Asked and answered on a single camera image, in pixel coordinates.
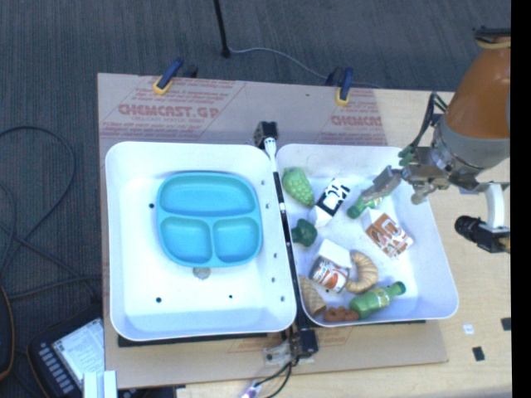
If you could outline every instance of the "small carton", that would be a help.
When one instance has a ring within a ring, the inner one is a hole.
[[[309,221],[315,228],[326,226],[332,220],[349,193],[350,189],[348,187],[341,184],[336,178],[333,178],[309,212]]]
[[[362,226],[367,235],[390,258],[398,257],[413,244],[413,239],[388,214],[378,211],[365,211]]]

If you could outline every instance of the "toy bottle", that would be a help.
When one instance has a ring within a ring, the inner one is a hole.
[[[387,307],[396,296],[405,292],[406,285],[403,282],[395,282],[386,288],[376,287],[353,298],[348,303],[348,308],[358,313],[361,320],[380,308]]]
[[[369,202],[365,203],[363,202],[363,196],[360,195],[356,203],[354,203],[349,209],[347,209],[347,216],[355,220],[361,215],[361,213],[363,212],[363,210],[365,210],[365,208],[374,209],[378,205],[380,205],[380,202],[382,200],[383,200],[383,197],[374,197]]]

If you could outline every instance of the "blue clamp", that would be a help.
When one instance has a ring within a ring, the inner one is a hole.
[[[350,101],[350,86],[352,85],[353,69],[349,66],[345,68],[341,86],[335,92],[335,103],[339,106],[346,106]]]
[[[157,95],[164,95],[169,90],[170,86],[172,85],[172,78],[177,74],[177,71],[181,69],[181,66],[183,66],[184,60],[181,58],[176,59],[173,61],[172,65],[170,65],[169,68],[166,69],[166,72],[164,72],[153,84],[153,91],[157,93]]]

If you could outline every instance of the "blue divided plate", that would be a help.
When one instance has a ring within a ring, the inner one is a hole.
[[[260,207],[252,185],[225,172],[178,172],[157,193],[158,238],[173,261],[228,267],[262,246]]]

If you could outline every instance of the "metal stand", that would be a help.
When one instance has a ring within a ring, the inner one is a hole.
[[[216,9],[216,17],[217,17],[217,25],[219,26],[219,33],[222,37],[222,56],[223,57],[230,57],[231,51],[227,45],[227,37],[225,35],[225,25],[223,23],[223,16],[222,16],[222,10],[219,5],[219,0],[213,0],[214,1],[214,8]]]

